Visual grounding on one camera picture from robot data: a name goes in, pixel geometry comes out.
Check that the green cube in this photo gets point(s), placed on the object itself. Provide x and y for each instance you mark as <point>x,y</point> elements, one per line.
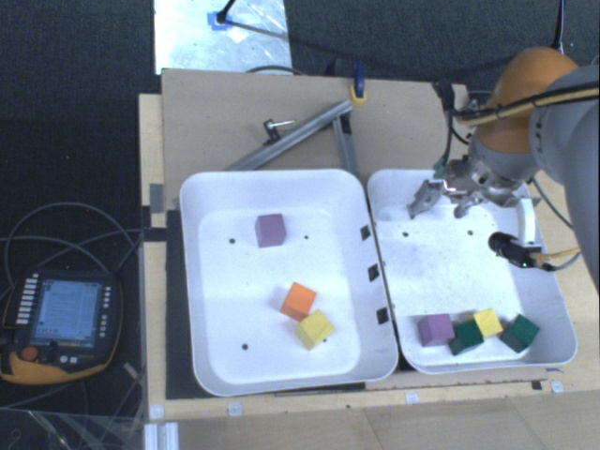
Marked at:
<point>521,332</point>
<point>469,333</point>

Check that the brown cardboard board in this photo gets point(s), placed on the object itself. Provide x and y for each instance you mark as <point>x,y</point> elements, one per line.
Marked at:
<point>225,120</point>

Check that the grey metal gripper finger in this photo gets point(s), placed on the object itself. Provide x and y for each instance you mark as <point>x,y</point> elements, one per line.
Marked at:
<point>423,199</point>
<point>463,205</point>

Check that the purple cube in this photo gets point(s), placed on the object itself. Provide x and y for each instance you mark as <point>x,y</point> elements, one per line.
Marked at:
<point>270,229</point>
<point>435,329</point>

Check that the yellow cube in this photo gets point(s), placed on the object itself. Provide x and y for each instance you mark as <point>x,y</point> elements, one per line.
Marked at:
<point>488,322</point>
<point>314,328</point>

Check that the white plastic tray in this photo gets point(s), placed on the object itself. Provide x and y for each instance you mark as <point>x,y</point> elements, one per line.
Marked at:
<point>450,270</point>
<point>262,270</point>

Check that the black cylinder on white bracket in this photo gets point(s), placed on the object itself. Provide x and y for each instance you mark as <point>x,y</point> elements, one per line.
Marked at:
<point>508,247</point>

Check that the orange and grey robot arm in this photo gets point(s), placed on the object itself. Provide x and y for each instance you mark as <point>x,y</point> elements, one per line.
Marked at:
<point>562,124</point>

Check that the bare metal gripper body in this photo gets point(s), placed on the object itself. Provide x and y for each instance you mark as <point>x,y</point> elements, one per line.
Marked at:
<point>487,186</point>

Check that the orange cube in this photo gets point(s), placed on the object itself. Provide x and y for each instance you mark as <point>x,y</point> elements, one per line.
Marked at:
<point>299,299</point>

